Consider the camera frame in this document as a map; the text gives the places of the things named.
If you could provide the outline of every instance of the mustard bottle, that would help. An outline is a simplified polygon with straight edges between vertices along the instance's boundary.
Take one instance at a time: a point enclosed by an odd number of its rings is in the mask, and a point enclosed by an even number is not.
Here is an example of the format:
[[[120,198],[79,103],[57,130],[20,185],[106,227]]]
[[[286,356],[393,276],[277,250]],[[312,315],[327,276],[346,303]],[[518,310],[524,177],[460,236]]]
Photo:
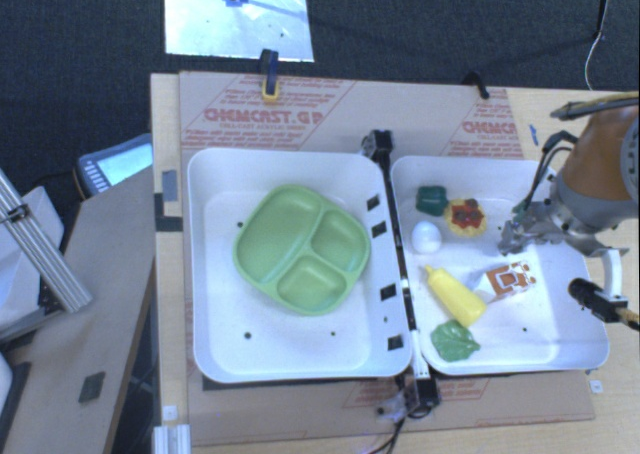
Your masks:
[[[465,328],[471,326],[487,309],[479,296],[451,276],[445,269],[425,266],[429,287],[436,293],[447,310]]]

